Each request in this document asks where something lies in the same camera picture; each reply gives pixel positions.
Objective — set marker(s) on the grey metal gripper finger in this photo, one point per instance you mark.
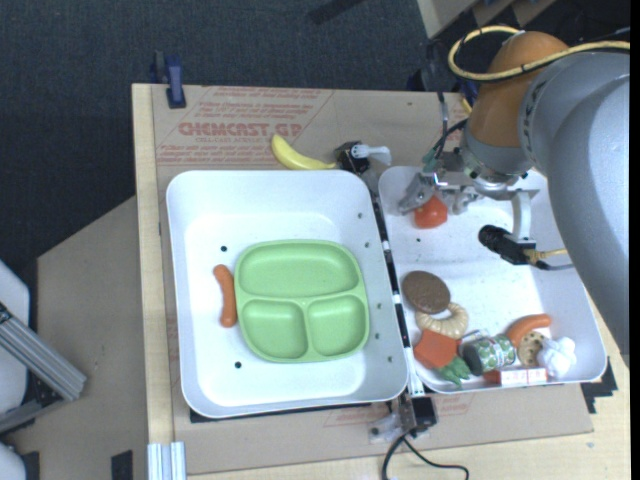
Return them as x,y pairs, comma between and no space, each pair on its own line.
461,201
414,194

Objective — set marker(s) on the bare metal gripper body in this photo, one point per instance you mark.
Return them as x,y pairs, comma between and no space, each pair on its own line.
457,170

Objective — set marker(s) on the orange toy vegetable chunk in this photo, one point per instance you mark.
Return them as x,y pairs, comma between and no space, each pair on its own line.
432,215

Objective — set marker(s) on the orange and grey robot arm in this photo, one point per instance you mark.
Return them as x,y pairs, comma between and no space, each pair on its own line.
575,133

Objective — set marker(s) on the white plastic tray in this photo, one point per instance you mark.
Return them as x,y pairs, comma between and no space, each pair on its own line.
480,283
280,203

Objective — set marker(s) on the brown cardboard board red print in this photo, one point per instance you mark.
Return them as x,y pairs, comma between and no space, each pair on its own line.
380,113

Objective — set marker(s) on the thin black and white rod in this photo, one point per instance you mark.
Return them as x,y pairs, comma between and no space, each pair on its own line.
395,283

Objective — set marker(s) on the brown round biscuit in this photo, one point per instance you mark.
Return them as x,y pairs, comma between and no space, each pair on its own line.
426,292

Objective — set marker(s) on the yellow banana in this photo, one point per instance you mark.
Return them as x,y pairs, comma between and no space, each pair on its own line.
295,159

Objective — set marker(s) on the orange sausage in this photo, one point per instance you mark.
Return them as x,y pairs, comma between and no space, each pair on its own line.
527,324
227,298

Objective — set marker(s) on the green divided plate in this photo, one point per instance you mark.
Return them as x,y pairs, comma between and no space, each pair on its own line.
300,288

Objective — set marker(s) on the orange carrot with green top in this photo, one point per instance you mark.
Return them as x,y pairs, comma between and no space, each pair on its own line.
434,349

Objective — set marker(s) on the green patterned small can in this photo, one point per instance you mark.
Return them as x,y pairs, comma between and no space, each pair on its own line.
492,353

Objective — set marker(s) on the beige chocolate chip cookie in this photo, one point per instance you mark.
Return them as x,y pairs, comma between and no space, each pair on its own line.
531,345

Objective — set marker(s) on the white crumpled lump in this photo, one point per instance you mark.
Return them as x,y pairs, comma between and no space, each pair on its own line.
559,355

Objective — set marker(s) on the red and white small carton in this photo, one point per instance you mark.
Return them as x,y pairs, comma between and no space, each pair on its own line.
520,376

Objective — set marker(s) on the black cylinder on white bracket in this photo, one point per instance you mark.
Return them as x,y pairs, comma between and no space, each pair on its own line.
505,244

